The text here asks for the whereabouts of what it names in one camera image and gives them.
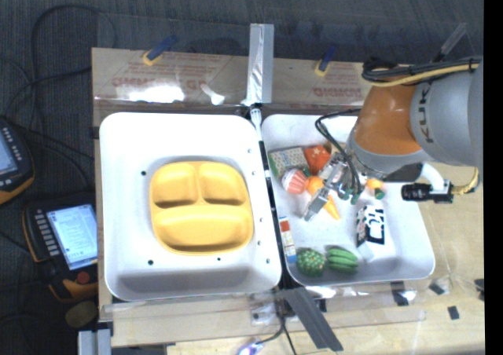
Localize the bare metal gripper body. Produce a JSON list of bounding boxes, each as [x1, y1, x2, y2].
[[317, 153, 353, 194]]

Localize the orange carrot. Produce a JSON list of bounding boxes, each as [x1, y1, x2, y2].
[[323, 193, 343, 222]]

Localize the orange round fruit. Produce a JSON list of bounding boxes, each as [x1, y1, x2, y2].
[[306, 175, 325, 196]]

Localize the orange carton with star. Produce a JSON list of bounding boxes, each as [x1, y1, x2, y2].
[[303, 144, 332, 176]]

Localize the pink cupcake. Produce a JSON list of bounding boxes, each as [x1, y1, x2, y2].
[[280, 167, 310, 195]]

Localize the white orange and blue packet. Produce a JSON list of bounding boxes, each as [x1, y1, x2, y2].
[[277, 215, 297, 265]]

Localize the small orange and green vegetable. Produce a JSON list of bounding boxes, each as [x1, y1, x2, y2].
[[365, 177, 387, 201]]

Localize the green patterned carton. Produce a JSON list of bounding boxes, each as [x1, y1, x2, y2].
[[268, 146, 310, 179]]

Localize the black and white carton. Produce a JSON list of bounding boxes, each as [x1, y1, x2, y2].
[[354, 203, 387, 262]]

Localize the green bananas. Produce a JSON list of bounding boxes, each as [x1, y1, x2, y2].
[[325, 247, 360, 274]]

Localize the white plastic tray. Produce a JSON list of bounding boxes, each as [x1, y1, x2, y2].
[[98, 111, 283, 302], [260, 113, 436, 288]]

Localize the yellow divided plate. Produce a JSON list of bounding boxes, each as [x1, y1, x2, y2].
[[149, 160, 255, 256]]

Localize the brown cardboard board red print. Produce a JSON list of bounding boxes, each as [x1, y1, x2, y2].
[[90, 46, 453, 348]]

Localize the black cylinder on white bracket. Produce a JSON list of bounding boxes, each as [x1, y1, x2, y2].
[[400, 162, 455, 204]]

